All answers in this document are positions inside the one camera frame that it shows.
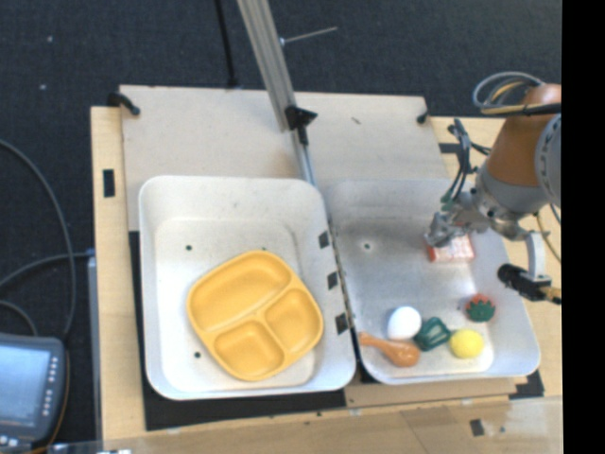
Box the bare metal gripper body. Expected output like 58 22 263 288
430 190 529 242

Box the orange and white packet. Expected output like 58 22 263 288
427 233 475 264

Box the white plastic tray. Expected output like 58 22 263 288
137 174 357 402
323 177 543 387

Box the red and green strawberry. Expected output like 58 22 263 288
463 293 497 323

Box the white egg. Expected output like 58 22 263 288
387 306 423 341

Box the green toy basket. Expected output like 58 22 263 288
413 316 452 353

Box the yellow ball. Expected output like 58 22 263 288
448 328 486 360

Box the orange toy chicken drumstick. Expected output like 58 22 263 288
357 331 422 369

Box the black block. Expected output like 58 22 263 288
284 104 319 134

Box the yellow divided plate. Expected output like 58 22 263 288
185 249 326 383

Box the pale flat board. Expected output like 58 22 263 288
117 84 521 409

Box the black cylinder on white bracket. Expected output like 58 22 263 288
496 232 562 305

